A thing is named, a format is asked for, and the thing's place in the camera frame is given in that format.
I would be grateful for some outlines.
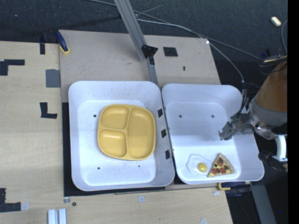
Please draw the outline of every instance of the orange divided plate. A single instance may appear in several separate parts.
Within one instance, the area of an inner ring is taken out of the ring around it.
[[[156,144],[153,114],[136,105],[108,105],[100,115],[98,145],[107,156],[123,160],[144,160]]]

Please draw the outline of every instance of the black clamp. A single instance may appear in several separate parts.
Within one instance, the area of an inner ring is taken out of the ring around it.
[[[156,47],[151,47],[151,46],[148,46],[148,45],[143,45],[141,47],[142,51],[143,51],[143,54],[144,54],[144,57],[145,58],[149,58],[149,63],[151,65],[155,65],[155,62],[154,62],[154,54],[158,51],[158,48]]]

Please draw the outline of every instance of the wooden table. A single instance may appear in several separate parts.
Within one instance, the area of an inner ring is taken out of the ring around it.
[[[0,223],[47,223],[47,210],[66,209],[69,224],[198,224],[202,218],[232,224],[225,192],[215,187],[71,196],[65,204],[61,89],[47,88],[45,79],[46,70],[60,70],[59,48],[45,44],[45,50],[41,55],[38,43],[0,42],[0,61],[25,60],[0,76],[0,188],[6,203],[29,206],[0,213]],[[41,118],[40,102],[57,118]]]

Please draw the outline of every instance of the white tray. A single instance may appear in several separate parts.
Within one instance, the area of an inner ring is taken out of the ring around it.
[[[156,148],[142,161],[125,161],[104,155],[97,143],[101,110],[111,104],[138,105],[152,112],[156,120]],[[175,175],[169,136],[162,109],[161,91],[152,82],[78,81],[69,88],[71,174],[84,191],[162,187]]]
[[[264,168],[253,134],[235,135],[227,141],[219,138],[218,132],[241,106],[242,96],[235,87],[167,84],[162,97],[176,170],[183,182],[257,181],[263,177]],[[192,174],[186,166],[191,154],[213,162],[218,153],[231,161],[234,174],[208,178]]]

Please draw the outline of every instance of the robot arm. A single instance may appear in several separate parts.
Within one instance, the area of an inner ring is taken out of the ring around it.
[[[257,133],[268,140],[275,140],[277,154],[261,152],[259,158],[277,170],[287,170],[286,133],[277,130],[287,124],[287,56],[262,61],[262,67],[275,65],[256,96],[249,102],[247,113],[241,113],[247,105],[246,89],[242,106],[231,121],[219,133],[221,140],[229,140],[237,134]]]

